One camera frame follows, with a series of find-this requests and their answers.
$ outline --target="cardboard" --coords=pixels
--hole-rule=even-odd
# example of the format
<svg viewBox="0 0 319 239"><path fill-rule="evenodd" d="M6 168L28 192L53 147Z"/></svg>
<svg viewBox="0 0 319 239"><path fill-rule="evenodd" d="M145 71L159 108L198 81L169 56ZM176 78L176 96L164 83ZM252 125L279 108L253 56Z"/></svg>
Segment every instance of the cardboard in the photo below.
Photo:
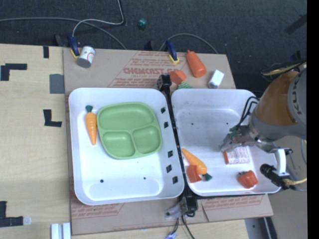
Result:
<svg viewBox="0 0 319 239"><path fill-rule="evenodd" d="M167 52L97 49L91 67L86 69L76 64L69 48L63 49L73 235L174 225L175 220L165 219L165 210L177 204L177 198L99 206L86 206L76 198L73 187L68 97L73 90L81 87L153 88L161 74L174 70L182 70L186 75L184 82L193 88L207 88L213 72L219 70L225 74L219 88L235 88L226 55L198 54L207 68L207 73L200 78L192 75L186 54L177 55L180 62L173 64ZM171 90L175 89L177 85L172 84ZM187 222L206 223L271 215L273 211L268 195L224 197L198 200L195 217L187 218Z"/></svg>

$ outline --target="tin can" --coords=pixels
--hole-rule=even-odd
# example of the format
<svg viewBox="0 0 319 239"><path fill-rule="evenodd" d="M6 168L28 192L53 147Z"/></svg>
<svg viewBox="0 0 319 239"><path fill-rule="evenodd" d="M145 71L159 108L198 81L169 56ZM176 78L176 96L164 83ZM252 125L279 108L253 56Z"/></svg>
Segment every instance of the tin can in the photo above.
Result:
<svg viewBox="0 0 319 239"><path fill-rule="evenodd" d="M85 45L77 60L77 64L84 68L89 68L95 56L95 49L92 46Z"/></svg>

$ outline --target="orange block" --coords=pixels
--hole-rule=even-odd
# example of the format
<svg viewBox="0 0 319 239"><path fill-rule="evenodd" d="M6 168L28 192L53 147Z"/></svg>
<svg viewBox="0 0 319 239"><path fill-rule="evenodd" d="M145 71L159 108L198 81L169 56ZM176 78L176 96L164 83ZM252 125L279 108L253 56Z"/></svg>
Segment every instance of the orange block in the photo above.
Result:
<svg viewBox="0 0 319 239"><path fill-rule="evenodd" d="M185 79L186 75L182 70L176 70L169 73L171 81L176 83L177 85L181 84Z"/></svg>

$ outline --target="blue clamp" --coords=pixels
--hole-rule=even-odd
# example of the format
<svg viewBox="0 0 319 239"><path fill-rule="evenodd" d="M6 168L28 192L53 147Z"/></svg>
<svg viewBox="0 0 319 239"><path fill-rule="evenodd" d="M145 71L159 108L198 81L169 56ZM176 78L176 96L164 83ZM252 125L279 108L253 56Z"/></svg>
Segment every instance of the blue clamp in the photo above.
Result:
<svg viewBox="0 0 319 239"><path fill-rule="evenodd" d="M74 55L76 57L80 56L79 48L78 48L78 45L76 44L75 38L71 34L67 34L67 38Z"/></svg>
<svg viewBox="0 0 319 239"><path fill-rule="evenodd" d="M171 59L173 64L177 64L179 62L179 58L177 57L174 45L169 40L166 40L165 44L169 52L169 58Z"/></svg>

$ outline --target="orange bottle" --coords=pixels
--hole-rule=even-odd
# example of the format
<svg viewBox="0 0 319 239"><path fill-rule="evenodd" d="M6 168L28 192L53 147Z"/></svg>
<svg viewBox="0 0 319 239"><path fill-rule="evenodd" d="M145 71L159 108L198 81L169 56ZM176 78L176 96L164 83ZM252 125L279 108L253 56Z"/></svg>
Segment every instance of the orange bottle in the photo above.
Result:
<svg viewBox="0 0 319 239"><path fill-rule="evenodd" d="M206 74L207 69L204 64L201 62L199 57L194 51L187 51L186 59L190 66L190 69L195 77L202 77Z"/></svg>

